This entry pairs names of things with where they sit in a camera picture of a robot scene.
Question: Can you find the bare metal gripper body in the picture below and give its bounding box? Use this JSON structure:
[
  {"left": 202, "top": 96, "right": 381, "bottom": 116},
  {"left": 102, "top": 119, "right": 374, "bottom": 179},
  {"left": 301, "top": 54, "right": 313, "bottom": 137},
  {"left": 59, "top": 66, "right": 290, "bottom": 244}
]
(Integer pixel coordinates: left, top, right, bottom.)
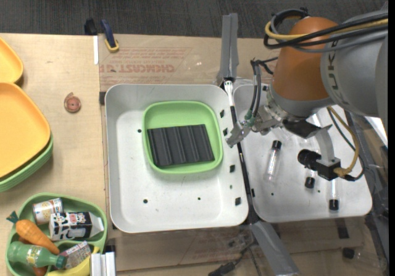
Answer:
[{"left": 245, "top": 104, "right": 287, "bottom": 136}]

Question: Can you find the clear plastic bottle black cap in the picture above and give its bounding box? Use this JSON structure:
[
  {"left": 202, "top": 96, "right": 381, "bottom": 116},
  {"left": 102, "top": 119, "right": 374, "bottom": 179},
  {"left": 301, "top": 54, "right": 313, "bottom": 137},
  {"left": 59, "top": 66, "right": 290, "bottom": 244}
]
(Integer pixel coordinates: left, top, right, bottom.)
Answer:
[
  {"left": 304, "top": 169, "right": 316, "bottom": 190},
  {"left": 264, "top": 140, "right": 283, "bottom": 183},
  {"left": 328, "top": 177, "right": 340, "bottom": 211}
]

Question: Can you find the black ribbed rack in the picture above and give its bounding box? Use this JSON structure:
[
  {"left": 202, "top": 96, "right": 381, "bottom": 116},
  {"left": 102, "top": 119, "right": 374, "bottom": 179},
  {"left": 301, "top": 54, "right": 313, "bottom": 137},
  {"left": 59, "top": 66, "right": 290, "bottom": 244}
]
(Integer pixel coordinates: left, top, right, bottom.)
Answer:
[{"left": 146, "top": 123, "right": 215, "bottom": 167}]

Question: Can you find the green square plate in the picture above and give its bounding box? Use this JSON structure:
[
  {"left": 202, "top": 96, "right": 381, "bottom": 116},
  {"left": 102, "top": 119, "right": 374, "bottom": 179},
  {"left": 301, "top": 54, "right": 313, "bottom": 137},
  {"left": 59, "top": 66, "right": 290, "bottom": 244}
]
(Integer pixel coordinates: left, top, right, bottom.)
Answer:
[{"left": 142, "top": 101, "right": 223, "bottom": 174}]

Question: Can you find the white plastic tray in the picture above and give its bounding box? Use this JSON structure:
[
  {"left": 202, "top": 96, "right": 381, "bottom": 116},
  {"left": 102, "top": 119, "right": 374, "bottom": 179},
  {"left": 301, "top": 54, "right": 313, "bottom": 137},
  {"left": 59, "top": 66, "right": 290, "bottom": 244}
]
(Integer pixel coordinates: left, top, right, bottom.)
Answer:
[
  {"left": 233, "top": 83, "right": 373, "bottom": 224},
  {"left": 104, "top": 83, "right": 249, "bottom": 234}
]

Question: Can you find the brown cardboard board red print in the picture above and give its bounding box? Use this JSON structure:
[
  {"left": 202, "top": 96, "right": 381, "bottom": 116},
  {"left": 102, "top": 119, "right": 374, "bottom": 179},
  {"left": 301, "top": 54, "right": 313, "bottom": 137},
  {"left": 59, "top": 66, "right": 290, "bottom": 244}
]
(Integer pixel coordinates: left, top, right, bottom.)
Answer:
[{"left": 98, "top": 33, "right": 365, "bottom": 272}]

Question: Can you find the green divided plate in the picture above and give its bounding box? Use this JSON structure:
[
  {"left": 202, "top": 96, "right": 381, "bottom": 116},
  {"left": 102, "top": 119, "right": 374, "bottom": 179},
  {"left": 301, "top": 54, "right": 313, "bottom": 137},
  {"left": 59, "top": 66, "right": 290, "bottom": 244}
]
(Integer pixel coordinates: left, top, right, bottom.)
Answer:
[{"left": 5, "top": 192, "right": 109, "bottom": 276}]

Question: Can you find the pink round disc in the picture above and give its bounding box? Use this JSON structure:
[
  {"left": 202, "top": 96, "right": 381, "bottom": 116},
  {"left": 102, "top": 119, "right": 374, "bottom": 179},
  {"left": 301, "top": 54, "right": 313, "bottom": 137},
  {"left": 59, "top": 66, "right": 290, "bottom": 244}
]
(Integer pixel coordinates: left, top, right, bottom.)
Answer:
[{"left": 64, "top": 92, "right": 82, "bottom": 114}]

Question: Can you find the black and white milk carton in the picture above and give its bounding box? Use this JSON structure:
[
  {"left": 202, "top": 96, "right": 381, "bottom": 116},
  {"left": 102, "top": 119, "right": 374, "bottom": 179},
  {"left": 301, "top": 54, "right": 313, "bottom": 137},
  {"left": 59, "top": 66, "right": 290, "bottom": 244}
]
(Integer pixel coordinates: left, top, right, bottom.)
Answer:
[{"left": 48, "top": 211, "right": 105, "bottom": 242}]

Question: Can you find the small pink and white carton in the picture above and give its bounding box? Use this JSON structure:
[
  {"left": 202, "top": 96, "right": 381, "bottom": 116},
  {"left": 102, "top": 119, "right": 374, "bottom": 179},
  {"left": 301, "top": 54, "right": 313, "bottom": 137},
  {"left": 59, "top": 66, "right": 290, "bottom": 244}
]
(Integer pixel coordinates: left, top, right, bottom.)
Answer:
[{"left": 57, "top": 240, "right": 93, "bottom": 270}]

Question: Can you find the small white and red can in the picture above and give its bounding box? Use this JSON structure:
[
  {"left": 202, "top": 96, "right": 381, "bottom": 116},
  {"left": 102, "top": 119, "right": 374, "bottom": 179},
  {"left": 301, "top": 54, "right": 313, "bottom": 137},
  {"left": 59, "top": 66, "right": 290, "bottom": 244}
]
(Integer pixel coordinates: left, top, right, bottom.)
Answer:
[{"left": 32, "top": 197, "right": 64, "bottom": 225}]

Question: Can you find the yellow banana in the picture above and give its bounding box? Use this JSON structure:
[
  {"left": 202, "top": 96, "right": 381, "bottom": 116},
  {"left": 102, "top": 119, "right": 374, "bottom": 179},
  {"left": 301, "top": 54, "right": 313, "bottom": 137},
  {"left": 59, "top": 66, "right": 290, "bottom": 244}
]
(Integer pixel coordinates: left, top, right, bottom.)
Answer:
[{"left": 46, "top": 246, "right": 101, "bottom": 276}]

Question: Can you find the yellow plate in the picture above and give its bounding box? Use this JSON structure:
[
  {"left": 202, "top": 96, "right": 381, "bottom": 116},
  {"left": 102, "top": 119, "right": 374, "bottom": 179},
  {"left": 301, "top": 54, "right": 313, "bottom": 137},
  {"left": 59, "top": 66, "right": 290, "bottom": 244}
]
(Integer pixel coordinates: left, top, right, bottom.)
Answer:
[
  {"left": 0, "top": 36, "right": 25, "bottom": 84},
  {"left": 0, "top": 82, "right": 52, "bottom": 178}
]

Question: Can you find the orange carrot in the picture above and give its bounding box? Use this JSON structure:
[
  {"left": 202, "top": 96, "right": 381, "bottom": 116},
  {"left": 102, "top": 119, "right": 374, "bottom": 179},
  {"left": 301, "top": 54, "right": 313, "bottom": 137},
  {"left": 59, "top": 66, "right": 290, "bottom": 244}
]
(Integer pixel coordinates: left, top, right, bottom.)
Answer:
[{"left": 6, "top": 211, "right": 60, "bottom": 256}]

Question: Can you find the green bottle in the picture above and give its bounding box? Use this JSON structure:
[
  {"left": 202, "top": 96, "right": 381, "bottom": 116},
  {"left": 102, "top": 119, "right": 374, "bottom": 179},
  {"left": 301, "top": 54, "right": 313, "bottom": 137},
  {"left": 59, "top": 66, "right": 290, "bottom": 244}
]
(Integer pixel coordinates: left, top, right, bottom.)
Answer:
[{"left": 6, "top": 240, "right": 68, "bottom": 270}]

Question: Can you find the black cylinder on white bracket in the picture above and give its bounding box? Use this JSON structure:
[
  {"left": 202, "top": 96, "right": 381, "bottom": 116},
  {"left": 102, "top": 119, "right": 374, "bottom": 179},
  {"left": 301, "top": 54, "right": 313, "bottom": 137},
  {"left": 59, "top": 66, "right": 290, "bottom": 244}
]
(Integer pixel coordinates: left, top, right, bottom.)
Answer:
[{"left": 297, "top": 125, "right": 342, "bottom": 182}]

